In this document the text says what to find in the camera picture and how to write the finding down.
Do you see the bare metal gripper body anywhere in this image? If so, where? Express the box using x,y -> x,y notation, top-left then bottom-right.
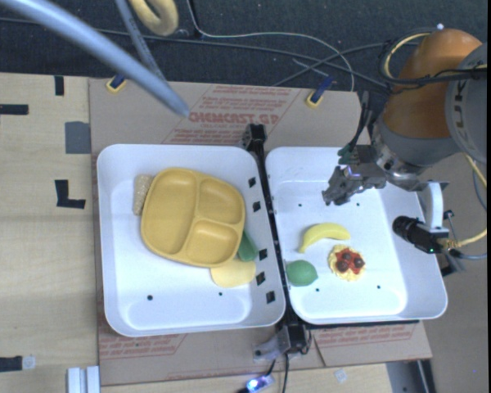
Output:
342,144 -> 430,191

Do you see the yellow banana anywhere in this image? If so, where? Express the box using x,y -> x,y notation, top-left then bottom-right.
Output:
297,222 -> 352,255

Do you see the toy spaghetti with meatballs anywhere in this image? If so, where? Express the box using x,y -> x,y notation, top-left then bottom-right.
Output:
327,243 -> 367,282

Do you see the thin black rod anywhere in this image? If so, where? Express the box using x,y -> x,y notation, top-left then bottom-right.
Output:
253,147 -> 298,328

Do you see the green toy lime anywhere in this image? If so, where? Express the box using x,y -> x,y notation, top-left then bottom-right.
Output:
286,259 -> 319,288

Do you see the white plastic tray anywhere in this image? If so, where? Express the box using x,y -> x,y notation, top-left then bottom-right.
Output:
264,146 -> 449,326
97,143 -> 287,338

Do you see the green toy pickle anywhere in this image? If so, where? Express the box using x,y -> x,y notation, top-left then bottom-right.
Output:
236,230 -> 259,262

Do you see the pale yellow toy chip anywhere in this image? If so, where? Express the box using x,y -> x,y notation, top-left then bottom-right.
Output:
209,259 -> 257,289

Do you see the yellow divided plate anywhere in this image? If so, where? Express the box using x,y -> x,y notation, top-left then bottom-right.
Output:
140,167 -> 247,269

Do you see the brown cardboard board, red print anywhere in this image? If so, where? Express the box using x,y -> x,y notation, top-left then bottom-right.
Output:
88,78 -> 434,386

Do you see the black cylinder on white bracket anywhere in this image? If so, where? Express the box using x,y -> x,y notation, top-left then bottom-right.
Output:
392,180 -> 450,255

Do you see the black block with thin wires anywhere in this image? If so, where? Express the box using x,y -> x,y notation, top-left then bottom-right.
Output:
283,323 -> 313,356
241,123 -> 268,151

